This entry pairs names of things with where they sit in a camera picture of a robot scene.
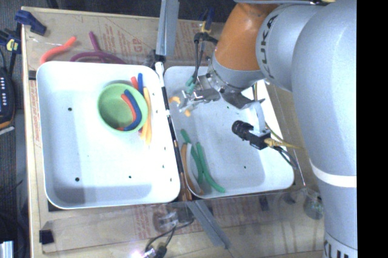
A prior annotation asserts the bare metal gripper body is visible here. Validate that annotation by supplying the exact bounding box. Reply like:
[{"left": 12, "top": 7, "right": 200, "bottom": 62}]
[{"left": 188, "top": 72, "right": 233, "bottom": 104}]

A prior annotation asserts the yellow-orange foam tube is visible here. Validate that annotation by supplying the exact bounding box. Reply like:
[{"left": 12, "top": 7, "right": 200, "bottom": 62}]
[{"left": 169, "top": 95, "right": 192, "bottom": 117}]

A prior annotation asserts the thin black and white rod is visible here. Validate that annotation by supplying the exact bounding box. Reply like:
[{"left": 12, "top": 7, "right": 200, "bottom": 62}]
[{"left": 154, "top": 61, "right": 189, "bottom": 202}]

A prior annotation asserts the orange foam tube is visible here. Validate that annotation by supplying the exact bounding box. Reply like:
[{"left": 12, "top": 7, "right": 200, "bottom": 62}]
[
  {"left": 142, "top": 86, "right": 153, "bottom": 145},
  {"left": 180, "top": 142, "right": 193, "bottom": 201},
  {"left": 139, "top": 116, "right": 149, "bottom": 140}
]

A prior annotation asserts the green foam tube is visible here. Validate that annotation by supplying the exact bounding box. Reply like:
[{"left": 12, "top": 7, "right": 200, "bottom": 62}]
[
  {"left": 195, "top": 142, "right": 227, "bottom": 194},
  {"left": 180, "top": 128, "right": 204, "bottom": 185}
]

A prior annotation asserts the long blue foam tube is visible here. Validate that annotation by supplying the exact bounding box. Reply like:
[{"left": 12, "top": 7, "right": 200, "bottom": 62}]
[{"left": 122, "top": 88, "right": 144, "bottom": 132}]

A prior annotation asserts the long red foam tube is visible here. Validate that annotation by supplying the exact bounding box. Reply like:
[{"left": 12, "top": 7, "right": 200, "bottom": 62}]
[{"left": 116, "top": 93, "right": 138, "bottom": 131}]

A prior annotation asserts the white plastic tray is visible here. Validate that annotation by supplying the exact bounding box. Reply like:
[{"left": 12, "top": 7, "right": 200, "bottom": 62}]
[
  {"left": 35, "top": 60, "right": 182, "bottom": 210},
  {"left": 163, "top": 65, "right": 296, "bottom": 200}
]

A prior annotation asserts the green bowl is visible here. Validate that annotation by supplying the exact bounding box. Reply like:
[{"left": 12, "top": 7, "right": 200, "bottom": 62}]
[{"left": 96, "top": 82, "right": 149, "bottom": 134}]

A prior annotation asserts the purple foam tube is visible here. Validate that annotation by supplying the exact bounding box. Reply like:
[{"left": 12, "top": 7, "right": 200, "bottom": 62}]
[{"left": 69, "top": 31, "right": 127, "bottom": 65}]

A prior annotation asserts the coral foam tube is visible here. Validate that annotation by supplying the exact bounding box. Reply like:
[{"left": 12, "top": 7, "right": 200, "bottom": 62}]
[{"left": 39, "top": 36, "right": 77, "bottom": 65}]

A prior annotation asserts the brown cardboard board red print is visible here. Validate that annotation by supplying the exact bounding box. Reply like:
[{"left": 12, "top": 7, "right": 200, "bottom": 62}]
[{"left": 21, "top": 6, "right": 326, "bottom": 255}]

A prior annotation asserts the black cylinder on white bracket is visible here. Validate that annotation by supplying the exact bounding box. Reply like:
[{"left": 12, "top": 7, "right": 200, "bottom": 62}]
[{"left": 222, "top": 92, "right": 273, "bottom": 151}]

